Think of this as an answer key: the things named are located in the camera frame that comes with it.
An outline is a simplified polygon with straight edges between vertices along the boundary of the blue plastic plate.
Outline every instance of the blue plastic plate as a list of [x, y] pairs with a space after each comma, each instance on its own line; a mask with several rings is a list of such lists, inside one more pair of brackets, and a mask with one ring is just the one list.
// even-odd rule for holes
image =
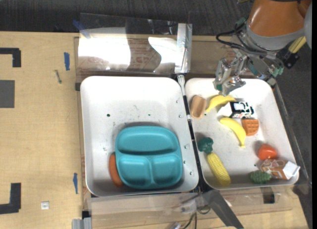
[[115, 156], [121, 180], [132, 188], [170, 187], [183, 174], [178, 139], [164, 127], [125, 128], [116, 138]]

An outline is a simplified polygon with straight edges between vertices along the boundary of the gray carpet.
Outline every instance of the gray carpet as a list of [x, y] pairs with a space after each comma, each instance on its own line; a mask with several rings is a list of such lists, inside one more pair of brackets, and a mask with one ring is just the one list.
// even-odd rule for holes
[[[240, 17], [247, 17], [251, 4], [237, 0], [3, 0], [0, 2], [2, 31], [77, 32], [73, 19], [80, 13], [107, 14], [194, 23], [194, 35], [216, 35], [232, 30]], [[312, 182], [312, 51], [305, 45], [300, 60], [278, 78], [290, 123]], [[312, 187], [299, 192], [312, 228]]]

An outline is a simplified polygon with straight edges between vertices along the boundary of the toy tomato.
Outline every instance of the toy tomato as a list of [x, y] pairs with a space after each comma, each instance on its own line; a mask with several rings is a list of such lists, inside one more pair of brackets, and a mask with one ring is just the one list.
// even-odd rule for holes
[[260, 160], [276, 159], [277, 151], [272, 146], [263, 144], [259, 149], [258, 157]]

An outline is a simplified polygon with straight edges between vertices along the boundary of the small box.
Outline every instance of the small box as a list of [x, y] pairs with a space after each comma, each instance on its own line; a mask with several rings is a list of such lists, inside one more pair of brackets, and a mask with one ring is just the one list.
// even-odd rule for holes
[[230, 118], [250, 118], [254, 116], [254, 110], [247, 102], [228, 102], [218, 111], [219, 115]]
[[269, 173], [272, 178], [289, 180], [297, 174], [300, 167], [288, 160], [266, 159], [260, 166], [263, 172]]

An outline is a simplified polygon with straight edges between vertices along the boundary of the orange toy food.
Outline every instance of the orange toy food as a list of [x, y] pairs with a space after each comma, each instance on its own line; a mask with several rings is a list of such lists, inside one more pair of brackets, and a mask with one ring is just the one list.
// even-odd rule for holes
[[114, 183], [114, 185], [116, 185], [117, 187], [122, 187], [123, 186], [123, 182], [120, 179], [118, 170], [117, 170], [117, 165], [115, 162], [115, 154], [111, 154], [110, 158], [109, 158], [109, 171], [110, 171], [110, 177]]
[[259, 149], [258, 157], [260, 160], [276, 159], [277, 151], [272, 146], [263, 144]]
[[195, 95], [190, 104], [190, 115], [193, 118], [201, 119], [207, 106], [207, 100], [203, 97]]
[[257, 119], [242, 119], [242, 126], [246, 131], [247, 136], [253, 136], [259, 130], [259, 120]]

